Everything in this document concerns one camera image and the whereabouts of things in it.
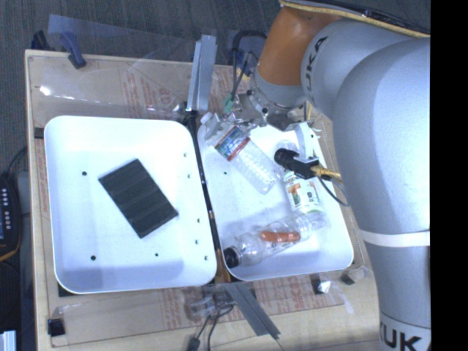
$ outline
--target white plastic surface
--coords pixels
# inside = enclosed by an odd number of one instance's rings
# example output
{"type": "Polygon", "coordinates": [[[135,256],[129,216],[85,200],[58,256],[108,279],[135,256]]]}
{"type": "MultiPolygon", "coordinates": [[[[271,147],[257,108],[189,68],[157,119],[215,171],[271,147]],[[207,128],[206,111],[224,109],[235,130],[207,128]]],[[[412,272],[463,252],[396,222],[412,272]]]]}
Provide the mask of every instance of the white plastic surface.
{"type": "Polygon", "coordinates": [[[45,127],[45,152],[55,272],[65,289],[103,293],[197,286],[213,279],[214,245],[185,127],[174,121],[59,116],[45,127]],[[98,181],[133,159],[178,212],[144,238],[98,181]]]}
{"type": "MultiPolygon", "coordinates": [[[[267,225],[291,212],[282,181],[278,181],[268,194],[259,194],[224,157],[205,144],[204,135],[205,127],[201,126],[198,140],[203,168],[223,249],[234,237],[250,231],[255,225],[267,225]]],[[[270,126],[253,129],[251,139],[272,159],[277,148],[281,148],[280,142],[298,144],[294,132],[280,132],[270,126]]],[[[317,138],[313,137],[312,142],[315,154],[325,164],[317,138]]],[[[234,277],[244,281],[272,279],[339,271],[351,264],[353,249],[340,206],[318,181],[316,188],[329,225],[317,230],[309,240],[258,265],[230,269],[234,277]]]]}

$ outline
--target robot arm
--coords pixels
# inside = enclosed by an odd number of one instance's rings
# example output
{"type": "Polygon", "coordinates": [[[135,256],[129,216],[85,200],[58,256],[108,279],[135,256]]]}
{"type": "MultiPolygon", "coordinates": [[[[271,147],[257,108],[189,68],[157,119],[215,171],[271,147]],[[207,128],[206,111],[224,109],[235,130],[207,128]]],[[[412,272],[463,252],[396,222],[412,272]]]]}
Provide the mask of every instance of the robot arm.
{"type": "Polygon", "coordinates": [[[288,112],[304,95],[333,121],[342,180],[377,281],[380,349],[426,351],[430,39],[380,26],[283,7],[249,98],[283,131],[295,128],[288,112]]]}

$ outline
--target black bottle cap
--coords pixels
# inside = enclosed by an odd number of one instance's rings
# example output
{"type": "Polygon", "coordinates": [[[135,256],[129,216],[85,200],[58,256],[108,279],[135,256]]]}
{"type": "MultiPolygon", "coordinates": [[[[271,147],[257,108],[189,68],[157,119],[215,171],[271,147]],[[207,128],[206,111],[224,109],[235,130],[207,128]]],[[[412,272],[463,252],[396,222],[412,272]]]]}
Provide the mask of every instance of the black bottle cap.
{"type": "Polygon", "coordinates": [[[234,248],[227,247],[223,252],[228,268],[234,268],[239,265],[239,258],[234,248]]]}

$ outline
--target gray floor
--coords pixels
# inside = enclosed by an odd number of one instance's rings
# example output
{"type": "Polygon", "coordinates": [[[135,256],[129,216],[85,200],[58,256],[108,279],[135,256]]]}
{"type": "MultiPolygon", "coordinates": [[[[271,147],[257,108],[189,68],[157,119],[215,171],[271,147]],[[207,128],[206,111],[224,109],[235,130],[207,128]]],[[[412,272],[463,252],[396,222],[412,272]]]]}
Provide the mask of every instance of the gray floor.
{"type": "MultiPolygon", "coordinates": [[[[424,28],[431,27],[431,0],[334,1],[372,7],[424,28]]],[[[154,56],[161,59],[171,56],[168,38],[192,43],[202,33],[215,29],[219,42],[216,62],[226,64],[229,30],[267,32],[278,11],[277,0],[0,0],[0,169],[3,171],[26,145],[23,54],[31,47],[36,31],[42,29],[46,36],[49,35],[50,15],[151,33],[155,47],[166,49],[165,52],[156,51],[154,56]]],[[[86,51],[92,53],[146,55],[141,53],[141,48],[123,48],[122,43],[109,45],[90,39],[84,44],[86,51]]],[[[21,170],[27,170],[24,158],[13,167],[14,173],[21,170]]],[[[10,259],[10,263],[19,268],[17,257],[10,259]]],[[[0,269],[0,314],[5,310],[5,303],[13,300],[12,293],[18,287],[12,274],[7,269],[0,269]]],[[[19,315],[14,313],[5,326],[19,330],[19,315]]]]}

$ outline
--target black rectangle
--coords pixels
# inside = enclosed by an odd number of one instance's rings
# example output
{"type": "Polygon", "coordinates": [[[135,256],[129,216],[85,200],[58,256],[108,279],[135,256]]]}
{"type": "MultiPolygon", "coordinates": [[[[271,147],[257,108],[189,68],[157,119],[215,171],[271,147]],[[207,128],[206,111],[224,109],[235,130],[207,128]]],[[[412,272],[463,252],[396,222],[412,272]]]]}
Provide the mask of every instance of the black rectangle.
{"type": "Polygon", "coordinates": [[[104,175],[99,182],[140,238],[178,215],[138,159],[104,175]]]}

